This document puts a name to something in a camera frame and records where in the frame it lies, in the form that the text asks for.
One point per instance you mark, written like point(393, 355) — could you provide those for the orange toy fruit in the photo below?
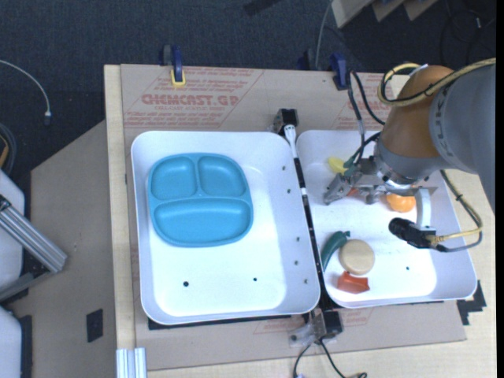
point(401, 205)

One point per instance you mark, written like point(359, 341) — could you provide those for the thin black and white rod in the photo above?
point(304, 191)

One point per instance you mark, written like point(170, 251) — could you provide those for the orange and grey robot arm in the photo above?
point(453, 132)

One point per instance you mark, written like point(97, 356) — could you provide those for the red-orange toy piece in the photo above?
point(350, 284)

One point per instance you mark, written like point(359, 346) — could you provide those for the white plastic tray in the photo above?
point(220, 282)
point(390, 274)

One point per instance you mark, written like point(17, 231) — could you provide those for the blue divided plate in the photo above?
point(201, 203)

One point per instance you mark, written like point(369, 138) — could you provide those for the green chili pepper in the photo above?
point(330, 246)

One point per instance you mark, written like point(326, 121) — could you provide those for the small orange toy piece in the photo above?
point(352, 191)

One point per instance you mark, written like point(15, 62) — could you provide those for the beige round biscuit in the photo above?
point(356, 257)

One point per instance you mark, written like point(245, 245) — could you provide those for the yellow banana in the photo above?
point(335, 164)

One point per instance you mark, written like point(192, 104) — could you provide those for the black cylinder on white bracket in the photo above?
point(409, 230)

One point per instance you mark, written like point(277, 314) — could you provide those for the brown cardboard board red print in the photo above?
point(220, 97)

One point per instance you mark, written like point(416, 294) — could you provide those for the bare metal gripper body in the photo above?
point(370, 173)

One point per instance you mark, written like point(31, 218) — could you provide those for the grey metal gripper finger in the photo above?
point(373, 196)
point(334, 191)

